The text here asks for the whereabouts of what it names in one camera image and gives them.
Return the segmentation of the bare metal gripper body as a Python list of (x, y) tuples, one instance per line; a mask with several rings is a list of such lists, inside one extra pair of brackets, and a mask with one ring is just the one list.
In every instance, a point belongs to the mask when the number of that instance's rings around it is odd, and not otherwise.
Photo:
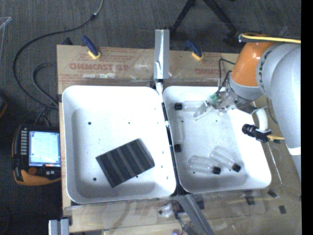
[(219, 87), (211, 95), (212, 107), (220, 111), (236, 109), (236, 105), (240, 102), (241, 98), (234, 92), (229, 81), (226, 81), (222, 87)]

